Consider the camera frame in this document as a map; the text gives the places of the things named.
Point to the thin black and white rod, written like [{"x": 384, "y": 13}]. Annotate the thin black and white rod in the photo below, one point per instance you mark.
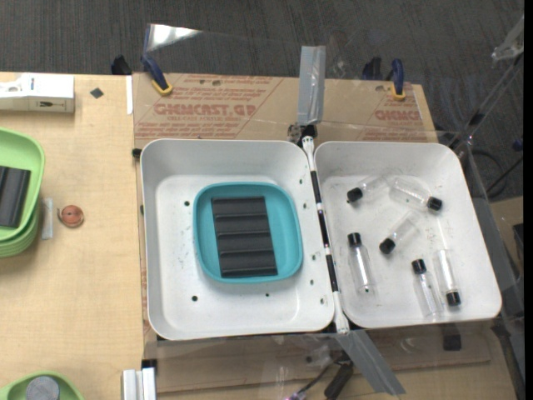
[{"x": 317, "y": 194}]

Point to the black ribbed insert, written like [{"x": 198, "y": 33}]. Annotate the black ribbed insert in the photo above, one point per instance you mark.
[
  {"x": 243, "y": 236},
  {"x": 12, "y": 196}
]

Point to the brown cardboard board red print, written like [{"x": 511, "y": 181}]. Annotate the brown cardboard board red print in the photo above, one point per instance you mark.
[{"x": 266, "y": 111}]

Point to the teal square plate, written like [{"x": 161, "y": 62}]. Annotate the teal square plate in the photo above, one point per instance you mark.
[{"x": 204, "y": 231}]

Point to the clear bottle with black cap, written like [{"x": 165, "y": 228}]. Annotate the clear bottle with black cap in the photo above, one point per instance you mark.
[
  {"x": 355, "y": 239},
  {"x": 355, "y": 194},
  {"x": 387, "y": 246},
  {"x": 453, "y": 298},
  {"x": 419, "y": 266},
  {"x": 434, "y": 203}
]

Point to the white plastic tray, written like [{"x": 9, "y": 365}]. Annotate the white plastic tray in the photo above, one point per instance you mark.
[
  {"x": 175, "y": 306},
  {"x": 470, "y": 240}
]

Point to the copper round disc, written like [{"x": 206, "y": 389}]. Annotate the copper round disc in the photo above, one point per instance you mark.
[{"x": 71, "y": 216}]

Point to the small clear plastic tube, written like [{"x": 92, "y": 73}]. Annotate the small clear plastic tube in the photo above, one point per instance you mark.
[{"x": 47, "y": 219}]

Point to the white cardboard box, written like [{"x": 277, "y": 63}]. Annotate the white cardboard box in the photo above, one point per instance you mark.
[{"x": 50, "y": 88}]

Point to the green plate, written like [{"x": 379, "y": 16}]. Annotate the green plate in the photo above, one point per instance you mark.
[
  {"x": 16, "y": 248},
  {"x": 16, "y": 148},
  {"x": 68, "y": 386}
]

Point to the grey round can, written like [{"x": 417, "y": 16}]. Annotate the grey round can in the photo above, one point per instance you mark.
[{"x": 41, "y": 389}]

